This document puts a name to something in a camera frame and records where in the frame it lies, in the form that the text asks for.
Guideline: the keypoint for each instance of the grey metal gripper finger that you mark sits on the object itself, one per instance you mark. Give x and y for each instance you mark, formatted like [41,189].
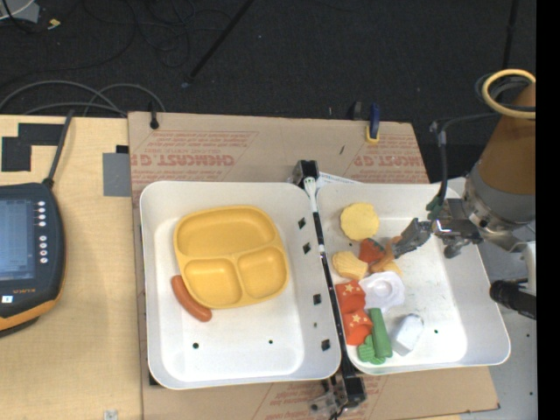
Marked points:
[415,228]
[404,247]

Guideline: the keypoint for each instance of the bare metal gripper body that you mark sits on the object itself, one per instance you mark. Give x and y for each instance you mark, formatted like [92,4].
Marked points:
[459,228]

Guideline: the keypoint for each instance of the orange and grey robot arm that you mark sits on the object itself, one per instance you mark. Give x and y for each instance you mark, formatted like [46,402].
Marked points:
[507,156]

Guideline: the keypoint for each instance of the orange toy croissant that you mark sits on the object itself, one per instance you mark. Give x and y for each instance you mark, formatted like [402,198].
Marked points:
[385,266]

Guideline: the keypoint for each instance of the red toy strawberry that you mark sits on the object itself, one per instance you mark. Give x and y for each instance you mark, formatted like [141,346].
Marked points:
[371,252]

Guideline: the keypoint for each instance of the white toy fried egg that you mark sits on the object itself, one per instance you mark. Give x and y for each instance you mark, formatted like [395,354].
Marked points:
[382,290]

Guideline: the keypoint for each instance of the round yellow biscuit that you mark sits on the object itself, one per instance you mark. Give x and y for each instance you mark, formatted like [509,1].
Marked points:
[359,221]

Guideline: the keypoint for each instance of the yellow ridged toy bread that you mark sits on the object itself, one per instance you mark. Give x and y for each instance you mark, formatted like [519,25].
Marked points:
[347,265]

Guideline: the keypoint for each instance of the white plastic tray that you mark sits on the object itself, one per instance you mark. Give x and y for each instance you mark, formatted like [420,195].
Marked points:
[245,344]
[442,304]

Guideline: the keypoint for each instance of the red carton with yellow stars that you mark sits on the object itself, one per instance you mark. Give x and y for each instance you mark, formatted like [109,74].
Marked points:
[350,298]
[356,326]

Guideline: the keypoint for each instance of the thin black and white rod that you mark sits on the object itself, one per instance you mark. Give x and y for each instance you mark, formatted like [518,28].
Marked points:
[326,261]

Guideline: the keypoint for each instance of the small white bottle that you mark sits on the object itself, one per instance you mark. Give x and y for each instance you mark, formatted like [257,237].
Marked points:
[407,333]

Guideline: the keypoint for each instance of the green toy cucumber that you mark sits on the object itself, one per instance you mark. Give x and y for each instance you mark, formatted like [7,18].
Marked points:
[380,331]

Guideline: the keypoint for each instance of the white printed paper sheet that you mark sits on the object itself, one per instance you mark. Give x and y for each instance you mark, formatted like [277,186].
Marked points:
[339,178]

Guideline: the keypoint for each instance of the green toy leafy vegetable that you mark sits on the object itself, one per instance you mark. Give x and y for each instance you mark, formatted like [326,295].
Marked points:
[367,353]

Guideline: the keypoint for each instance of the yellow divided plate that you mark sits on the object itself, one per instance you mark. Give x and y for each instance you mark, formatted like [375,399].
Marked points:
[227,252]

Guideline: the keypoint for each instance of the brown cardboard board red print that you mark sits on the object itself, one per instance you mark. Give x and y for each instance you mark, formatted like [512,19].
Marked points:
[245,151]

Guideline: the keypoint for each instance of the orange-red toy sausage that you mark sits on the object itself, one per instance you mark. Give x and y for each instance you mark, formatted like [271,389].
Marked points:
[188,300]

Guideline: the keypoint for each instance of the black cylinder on white bracket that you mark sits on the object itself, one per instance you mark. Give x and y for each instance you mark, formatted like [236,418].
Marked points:
[512,298]

